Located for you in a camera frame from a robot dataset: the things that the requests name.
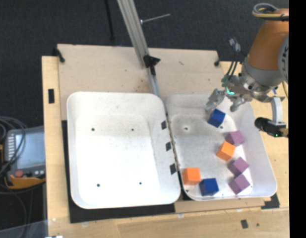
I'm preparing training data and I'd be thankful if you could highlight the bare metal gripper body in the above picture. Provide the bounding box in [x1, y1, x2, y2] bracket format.
[226, 73, 273, 102]

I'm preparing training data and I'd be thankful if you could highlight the blue cube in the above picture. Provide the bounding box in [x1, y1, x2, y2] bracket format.
[198, 178, 220, 197]
[207, 108, 226, 128]

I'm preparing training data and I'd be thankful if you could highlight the purple cube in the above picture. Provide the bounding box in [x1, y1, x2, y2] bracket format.
[228, 174, 251, 195]
[227, 156, 250, 178]
[225, 130, 245, 147]

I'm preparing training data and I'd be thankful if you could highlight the orange cube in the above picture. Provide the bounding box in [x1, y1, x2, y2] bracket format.
[182, 167, 202, 186]
[216, 140, 237, 162]

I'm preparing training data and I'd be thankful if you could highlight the white plastic tray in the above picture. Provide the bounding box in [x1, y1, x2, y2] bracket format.
[66, 91, 182, 210]
[164, 93, 278, 202]

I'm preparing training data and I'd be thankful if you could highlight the pale wood board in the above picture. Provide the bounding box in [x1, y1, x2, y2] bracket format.
[56, 43, 266, 214]

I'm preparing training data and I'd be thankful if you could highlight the black cylinder on white bracket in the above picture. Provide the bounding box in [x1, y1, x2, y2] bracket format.
[254, 96, 289, 138]

